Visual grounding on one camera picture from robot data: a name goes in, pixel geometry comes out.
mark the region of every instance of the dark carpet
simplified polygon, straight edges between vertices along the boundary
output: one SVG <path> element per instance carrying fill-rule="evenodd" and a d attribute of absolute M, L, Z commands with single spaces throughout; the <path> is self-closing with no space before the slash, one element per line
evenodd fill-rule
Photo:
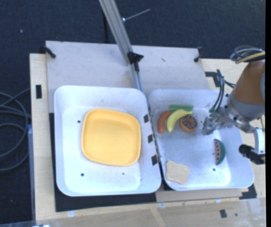
<path fill-rule="evenodd" d="M 133 45 L 201 47 L 203 58 L 229 58 L 234 48 L 252 45 L 265 50 L 266 0 L 116 0 L 128 20 Z M 0 0 L 0 92 L 15 96 L 29 88 L 29 54 L 46 40 L 105 42 L 98 0 Z M 30 94 L 19 98 L 31 113 Z M 6 101 L 0 95 L 0 104 Z M 10 106 L 20 109 L 16 102 Z M 23 136 L 21 115 L 0 114 L 0 154 Z M 13 166 L 27 153 L 28 142 L 0 158 L 0 168 Z M 29 162 L 0 173 L 0 224 L 31 220 Z"/>

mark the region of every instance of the watermelon slice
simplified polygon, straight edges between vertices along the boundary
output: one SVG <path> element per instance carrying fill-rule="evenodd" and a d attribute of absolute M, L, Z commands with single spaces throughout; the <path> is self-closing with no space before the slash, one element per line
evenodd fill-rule
<path fill-rule="evenodd" d="M 225 158 L 225 147 L 223 142 L 214 139 L 215 143 L 215 155 L 216 155 L 216 165 L 219 165 Z"/>

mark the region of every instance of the toy donut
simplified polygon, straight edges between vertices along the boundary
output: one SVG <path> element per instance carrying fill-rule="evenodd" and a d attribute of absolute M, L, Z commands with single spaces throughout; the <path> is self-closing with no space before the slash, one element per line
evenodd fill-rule
<path fill-rule="evenodd" d="M 191 114 L 188 114 L 180 119 L 180 127 L 187 133 L 194 132 L 197 128 L 198 122 L 195 117 Z"/>

